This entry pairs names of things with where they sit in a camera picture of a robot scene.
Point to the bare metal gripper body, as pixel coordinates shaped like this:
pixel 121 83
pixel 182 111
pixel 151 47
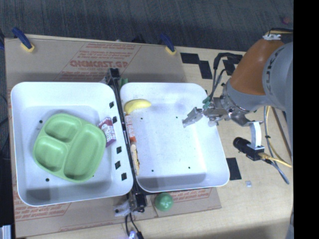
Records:
pixel 220 112

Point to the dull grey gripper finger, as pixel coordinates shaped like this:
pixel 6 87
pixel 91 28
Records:
pixel 197 112
pixel 190 121

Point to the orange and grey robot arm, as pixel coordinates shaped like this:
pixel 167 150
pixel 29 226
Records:
pixel 251 66

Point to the white plastic tray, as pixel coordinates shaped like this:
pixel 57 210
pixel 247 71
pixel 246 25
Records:
pixel 62 96
pixel 172 146

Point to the yellow banana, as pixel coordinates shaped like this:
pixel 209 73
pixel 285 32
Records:
pixel 135 105

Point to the orange and white packet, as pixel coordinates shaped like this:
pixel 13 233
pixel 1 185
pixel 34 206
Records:
pixel 130 128

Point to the thin black and white rod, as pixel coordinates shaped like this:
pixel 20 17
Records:
pixel 123 133

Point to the small white square piece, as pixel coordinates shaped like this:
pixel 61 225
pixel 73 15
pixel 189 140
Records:
pixel 248 184

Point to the green apple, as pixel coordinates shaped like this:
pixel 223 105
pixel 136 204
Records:
pixel 164 202

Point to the green divided plate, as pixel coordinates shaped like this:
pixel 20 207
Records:
pixel 72 148

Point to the brown cardboard board, red print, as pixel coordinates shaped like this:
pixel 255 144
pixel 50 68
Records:
pixel 74 58

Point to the black cylinder on white bracket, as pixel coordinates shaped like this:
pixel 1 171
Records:
pixel 249 147

